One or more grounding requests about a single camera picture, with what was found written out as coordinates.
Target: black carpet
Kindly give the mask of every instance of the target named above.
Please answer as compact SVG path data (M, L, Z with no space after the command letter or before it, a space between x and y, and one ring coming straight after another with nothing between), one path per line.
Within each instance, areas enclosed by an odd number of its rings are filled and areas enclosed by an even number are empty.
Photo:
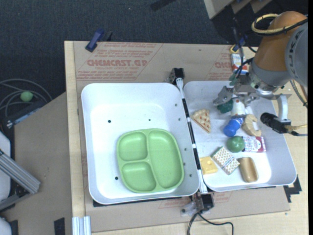
M210 20L203 0L0 0L0 81L28 79L55 98L66 90L65 40L89 41L103 28L116 42L233 44L234 17L246 32L268 12L308 14L308 3L274 0L257 14L247 5L236 15L227 6ZM257 46L260 38L249 41ZM0 101L8 93L0 87Z

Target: white tray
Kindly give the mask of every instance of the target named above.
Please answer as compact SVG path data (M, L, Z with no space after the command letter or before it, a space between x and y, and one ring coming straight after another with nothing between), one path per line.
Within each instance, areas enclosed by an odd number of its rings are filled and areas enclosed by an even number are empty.
M201 109L210 110L212 125L210 134L191 120L200 158L210 156L220 146L226 148L226 141L229 137L223 134L223 128L230 120L230 113L221 114L213 105L213 100L217 98L224 85L228 86L229 81L192 81L184 87L190 115ZM246 110L247 113L254 114L258 119L264 112L275 114L272 101L263 98L253 101ZM296 170L284 135L274 132L271 128L262 124L260 120L257 124L262 131L267 151L263 153L239 152L232 154L235 158L251 157L255 162L259 179L253 183L246 183L243 181L239 169L227 175L219 168L217 173L203 176L205 184L210 189L214 191L228 191L289 185L294 182ZM242 129L239 129L236 135L248 136Z
M191 138L179 90L168 83L94 83L84 87L82 106L89 191L100 204L190 196L199 188ZM171 191L135 193L122 183L116 142L129 131L165 129L176 138L183 182Z

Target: green plate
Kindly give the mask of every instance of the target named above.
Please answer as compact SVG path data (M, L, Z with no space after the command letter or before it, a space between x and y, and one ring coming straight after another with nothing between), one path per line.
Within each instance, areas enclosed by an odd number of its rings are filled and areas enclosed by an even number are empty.
M133 192L171 190L184 178L176 139L163 129L123 134L117 141L117 161L125 186Z

